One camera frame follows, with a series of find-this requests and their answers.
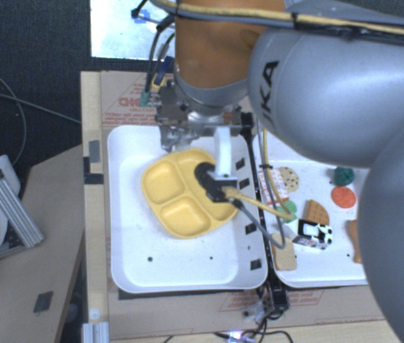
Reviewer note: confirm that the yellow divided plate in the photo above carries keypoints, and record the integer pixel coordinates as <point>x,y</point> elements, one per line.
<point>167,191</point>

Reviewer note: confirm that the chocolate chip biscuit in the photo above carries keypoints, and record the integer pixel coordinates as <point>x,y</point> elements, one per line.
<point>290,180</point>

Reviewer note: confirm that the white plastic tray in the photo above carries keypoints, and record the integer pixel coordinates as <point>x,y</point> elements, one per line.
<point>330,266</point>
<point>173,263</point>

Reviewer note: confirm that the tan bread slice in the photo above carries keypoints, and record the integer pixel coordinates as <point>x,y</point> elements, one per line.
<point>284,257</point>

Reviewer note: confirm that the green round toy food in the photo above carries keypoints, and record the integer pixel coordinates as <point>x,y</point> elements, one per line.
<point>290,209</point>

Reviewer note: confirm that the black cylinder on white bracket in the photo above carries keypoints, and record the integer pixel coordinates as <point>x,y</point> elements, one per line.
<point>214,182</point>

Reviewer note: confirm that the red and white packet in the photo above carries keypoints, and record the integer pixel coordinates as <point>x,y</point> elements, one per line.
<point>279,188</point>

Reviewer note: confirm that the dark green broccoli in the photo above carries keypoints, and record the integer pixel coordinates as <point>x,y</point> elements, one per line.
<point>344,176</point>

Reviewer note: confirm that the brown cardboard board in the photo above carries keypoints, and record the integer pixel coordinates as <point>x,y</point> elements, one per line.
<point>194,313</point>

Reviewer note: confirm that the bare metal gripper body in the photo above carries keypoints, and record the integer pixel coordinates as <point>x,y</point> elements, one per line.
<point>176,114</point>

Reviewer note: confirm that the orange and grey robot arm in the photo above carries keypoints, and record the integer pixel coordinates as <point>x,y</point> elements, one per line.
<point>330,84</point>

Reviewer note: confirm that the brown waffle slice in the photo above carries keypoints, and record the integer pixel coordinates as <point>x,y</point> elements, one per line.
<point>316,212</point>

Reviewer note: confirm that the orange round toy food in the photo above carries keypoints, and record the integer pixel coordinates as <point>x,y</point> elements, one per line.
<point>344,197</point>

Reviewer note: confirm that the orange brown toy food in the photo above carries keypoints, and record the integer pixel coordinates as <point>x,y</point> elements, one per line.
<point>354,238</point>

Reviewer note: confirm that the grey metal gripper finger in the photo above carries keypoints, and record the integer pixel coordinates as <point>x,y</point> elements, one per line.
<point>168,140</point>
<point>183,142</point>

